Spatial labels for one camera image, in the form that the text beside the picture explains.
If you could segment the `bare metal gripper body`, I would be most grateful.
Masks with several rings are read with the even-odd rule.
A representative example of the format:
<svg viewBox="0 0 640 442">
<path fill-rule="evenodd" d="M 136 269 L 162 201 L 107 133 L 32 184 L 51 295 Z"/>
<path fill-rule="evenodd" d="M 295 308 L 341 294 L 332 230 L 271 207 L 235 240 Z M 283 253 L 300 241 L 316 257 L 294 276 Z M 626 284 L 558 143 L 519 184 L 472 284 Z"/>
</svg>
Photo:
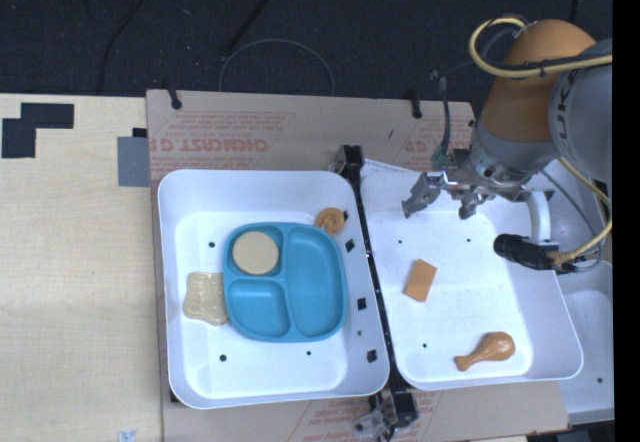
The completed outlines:
<svg viewBox="0 0 640 442">
<path fill-rule="evenodd" d="M 525 187 L 530 178 L 530 172 L 499 161 L 484 148 L 453 149 L 444 158 L 442 185 L 455 198 L 500 196 L 524 202 L 531 194 Z"/>
</svg>

